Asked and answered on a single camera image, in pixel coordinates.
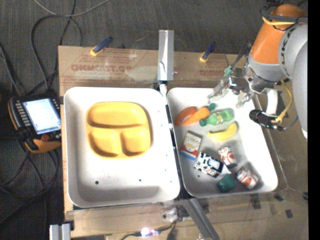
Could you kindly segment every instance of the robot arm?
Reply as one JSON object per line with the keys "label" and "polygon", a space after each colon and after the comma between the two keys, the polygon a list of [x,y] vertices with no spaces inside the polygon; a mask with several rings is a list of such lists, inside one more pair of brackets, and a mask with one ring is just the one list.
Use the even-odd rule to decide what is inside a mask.
{"label": "robot arm", "polygon": [[278,60],[285,76],[292,81],[296,111],[308,139],[308,24],[296,24],[285,32]]}
{"label": "robot arm", "polygon": [[274,85],[288,78],[292,81],[293,100],[302,131],[308,139],[308,20],[304,11],[291,4],[280,5],[271,14],[277,20],[283,17],[295,21],[268,21],[263,17],[264,23],[246,55],[243,68],[233,69],[228,82],[222,80],[208,98],[213,100],[224,93],[221,87],[232,89],[238,94],[236,106],[239,108],[254,95],[267,94],[267,110],[253,110],[249,116],[261,126],[283,130],[279,124],[286,111],[276,115],[278,93]]}

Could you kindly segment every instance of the soda can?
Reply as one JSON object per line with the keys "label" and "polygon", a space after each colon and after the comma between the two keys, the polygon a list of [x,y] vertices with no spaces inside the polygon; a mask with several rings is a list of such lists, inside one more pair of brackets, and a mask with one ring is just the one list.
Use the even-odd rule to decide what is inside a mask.
{"label": "soda can", "polygon": [[224,162],[226,167],[228,167],[229,169],[236,167],[238,165],[235,153],[232,151],[231,147],[224,146],[218,150],[218,153],[220,155],[222,162]]}
{"label": "soda can", "polygon": [[249,190],[252,190],[257,185],[259,180],[258,176],[256,176],[249,169],[246,168],[241,168],[236,173],[236,179]]}

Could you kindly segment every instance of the yellow divided tray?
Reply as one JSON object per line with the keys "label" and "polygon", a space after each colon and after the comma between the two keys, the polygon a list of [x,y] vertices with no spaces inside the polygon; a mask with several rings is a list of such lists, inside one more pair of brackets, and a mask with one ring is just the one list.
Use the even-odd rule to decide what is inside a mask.
{"label": "yellow divided tray", "polygon": [[141,156],[151,143],[147,114],[133,102],[92,105],[86,113],[86,135],[96,154],[111,159]]}

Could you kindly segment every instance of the small box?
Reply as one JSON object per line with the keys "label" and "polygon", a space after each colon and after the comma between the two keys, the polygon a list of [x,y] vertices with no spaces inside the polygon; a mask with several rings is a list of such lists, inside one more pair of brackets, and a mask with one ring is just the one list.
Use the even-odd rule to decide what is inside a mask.
{"label": "small box", "polygon": [[183,141],[180,154],[186,158],[195,160],[198,155],[200,143],[201,143],[201,137],[188,131],[185,134],[185,138]]}
{"label": "small box", "polygon": [[223,162],[220,162],[203,152],[199,153],[197,156],[193,168],[214,178],[218,177],[223,170],[229,171]]}

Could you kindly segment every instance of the orange toy carrot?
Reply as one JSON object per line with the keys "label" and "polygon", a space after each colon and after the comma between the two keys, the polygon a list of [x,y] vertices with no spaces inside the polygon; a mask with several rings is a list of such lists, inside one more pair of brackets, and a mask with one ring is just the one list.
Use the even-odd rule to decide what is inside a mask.
{"label": "orange toy carrot", "polygon": [[180,126],[187,116],[193,115],[194,113],[196,113],[196,111],[197,111],[197,108],[195,106],[185,108],[176,116],[174,120],[174,124],[176,126]]}
{"label": "orange toy carrot", "polygon": [[187,120],[184,121],[183,125],[189,125],[195,122],[199,122],[201,119],[205,119],[210,115],[210,110],[204,106],[200,108],[197,112],[191,115]]}

